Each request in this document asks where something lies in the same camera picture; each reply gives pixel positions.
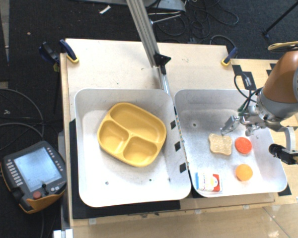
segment black floor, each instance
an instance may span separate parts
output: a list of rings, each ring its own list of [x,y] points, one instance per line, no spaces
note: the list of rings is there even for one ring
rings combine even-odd
[[[238,47],[238,58],[279,59],[281,53],[267,51],[272,43],[298,41],[298,6],[263,37],[276,19],[297,0],[198,0],[186,5],[180,18],[159,23],[155,27],[159,42],[226,45]],[[140,38],[126,6],[68,0],[10,0],[9,63],[5,56],[0,28],[0,81],[33,100],[42,113],[45,139],[58,146],[57,133],[62,131],[62,107],[54,110],[57,73],[39,55],[44,42],[59,52],[62,38],[139,41]],[[160,12],[151,8],[148,12]],[[153,15],[155,21],[167,15]],[[26,122],[38,129],[42,121],[36,108],[21,95],[0,91],[0,124]],[[24,128],[0,128],[0,159],[23,149],[39,139]],[[16,205],[0,179],[0,238],[39,237],[41,214],[26,215]],[[44,211],[44,236],[60,228],[59,203]]]

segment wooden table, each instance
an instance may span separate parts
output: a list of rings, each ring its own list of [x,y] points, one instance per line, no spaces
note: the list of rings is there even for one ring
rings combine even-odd
[[[141,42],[78,39],[67,39],[67,42],[79,57],[79,63],[72,64],[64,54],[61,54],[65,151],[66,163],[70,163],[69,122],[75,118],[74,96],[77,91],[83,88],[159,89],[160,84],[157,69],[150,67]],[[277,62],[276,60],[232,59],[231,64],[224,67],[221,65],[221,60],[227,56],[225,46],[173,43],[158,43],[158,46],[161,54],[171,57],[166,69],[172,98],[181,89],[235,89],[233,65],[239,65],[242,71],[252,72],[256,86],[259,88],[268,78],[267,70],[271,69],[270,64]],[[284,121],[283,124],[298,126],[298,114]],[[272,131],[272,137],[275,143],[286,145],[283,133]],[[296,137],[298,149],[298,129]],[[159,234],[160,237],[171,235],[179,237],[181,234],[190,234],[192,230],[196,236],[199,232],[206,232],[207,230],[201,225],[205,223],[209,225],[207,232],[218,232],[220,237],[220,234],[224,235],[229,231],[231,237],[235,237],[234,235],[241,234],[242,223],[253,222],[261,216],[262,225],[265,227],[272,225],[272,228],[279,229],[279,232],[283,233],[284,230],[276,223],[269,224],[269,212],[271,207],[273,210],[276,209],[274,206],[289,204],[298,206],[298,166],[283,164],[283,167],[291,195],[263,193],[216,198],[188,196],[180,200],[181,209],[176,211],[80,220],[71,217],[72,184],[69,179],[67,199],[70,219],[69,227],[64,229],[72,229],[74,237],[85,238],[123,237],[123,234],[128,237],[147,237],[154,234]],[[67,174],[70,178],[70,165],[67,165]],[[218,228],[219,223],[223,228],[225,227],[223,230]],[[259,226],[261,225],[257,223],[250,227],[249,231],[260,235]]]

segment screen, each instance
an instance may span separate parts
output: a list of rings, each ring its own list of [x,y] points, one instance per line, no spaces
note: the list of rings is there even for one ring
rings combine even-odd
[[[44,147],[14,160],[30,192],[62,176]]]

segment yellow divided plate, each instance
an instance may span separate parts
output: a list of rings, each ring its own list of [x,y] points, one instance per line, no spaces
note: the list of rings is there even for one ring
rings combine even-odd
[[[151,164],[166,135],[166,127],[158,117],[126,102],[108,111],[97,132],[104,151],[134,167]]]

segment black bracket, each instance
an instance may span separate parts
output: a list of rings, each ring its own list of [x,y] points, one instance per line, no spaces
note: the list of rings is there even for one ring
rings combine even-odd
[[[160,66],[161,73],[163,75],[166,75],[167,72],[165,70],[165,65],[171,60],[171,58],[161,55],[161,54],[155,54],[155,55],[153,55],[153,58],[154,58],[156,65]]]

